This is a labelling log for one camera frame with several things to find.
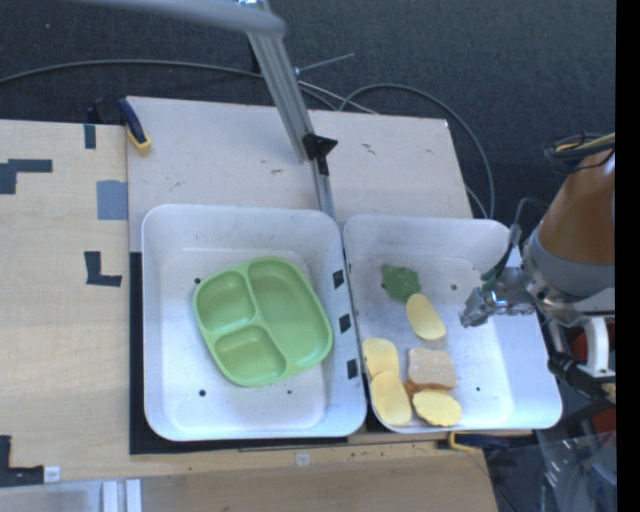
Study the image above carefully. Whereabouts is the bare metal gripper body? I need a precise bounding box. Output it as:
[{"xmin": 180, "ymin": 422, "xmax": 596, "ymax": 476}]
[{"xmin": 487, "ymin": 265, "xmax": 569, "ymax": 324}]

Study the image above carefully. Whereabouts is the yellow oval slice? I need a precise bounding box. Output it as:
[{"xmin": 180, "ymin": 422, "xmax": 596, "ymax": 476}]
[
  {"xmin": 361, "ymin": 336, "xmax": 401, "ymax": 381},
  {"xmin": 404, "ymin": 292, "xmax": 447, "ymax": 342},
  {"xmin": 369, "ymin": 370, "xmax": 414, "ymax": 427}
]

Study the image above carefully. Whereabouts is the white plastic tray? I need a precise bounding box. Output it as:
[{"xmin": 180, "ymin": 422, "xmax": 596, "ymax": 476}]
[
  {"xmin": 342, "ymin": 213, "xmax": 564, "ymax": 435},
  {"xmin": 141, "ymin": 203, "xmax": 369, "ymax": 442}
]

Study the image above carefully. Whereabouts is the brown bread slice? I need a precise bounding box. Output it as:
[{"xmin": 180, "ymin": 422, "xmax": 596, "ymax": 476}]
[{"xmin": 407, "ymin": 347, "xmax": 458, "ymax": 391}]

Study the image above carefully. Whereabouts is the green lettuce leaf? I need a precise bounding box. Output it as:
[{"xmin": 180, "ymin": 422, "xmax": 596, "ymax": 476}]
[{"xmin": 380, "ymin": 263, "xmax": 422, "ymax": 304}]

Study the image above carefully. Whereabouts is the yellow wavy-edged slice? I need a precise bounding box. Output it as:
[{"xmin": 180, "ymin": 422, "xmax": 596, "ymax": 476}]
[{"xmin": 411, "ymin": 388, "xmax": 463, "ymax": 428}]

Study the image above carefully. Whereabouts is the green divided plate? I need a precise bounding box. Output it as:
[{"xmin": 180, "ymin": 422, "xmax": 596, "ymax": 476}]
[{"xmin": 192, "ymin": 255, "xmax": 335, "ymax": 389}]

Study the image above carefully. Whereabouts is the pale flat board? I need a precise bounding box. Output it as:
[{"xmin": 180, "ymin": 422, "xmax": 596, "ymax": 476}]
[{"xmin": 124, "ymin": 95, "xmax": 534, "ymax": 444}]

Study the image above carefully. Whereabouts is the black cylinder on white bracket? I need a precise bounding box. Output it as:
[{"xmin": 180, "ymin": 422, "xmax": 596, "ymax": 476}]
[{"xmin": 547, "ymin": 317, "xmax": 616, "ymax": 401}]

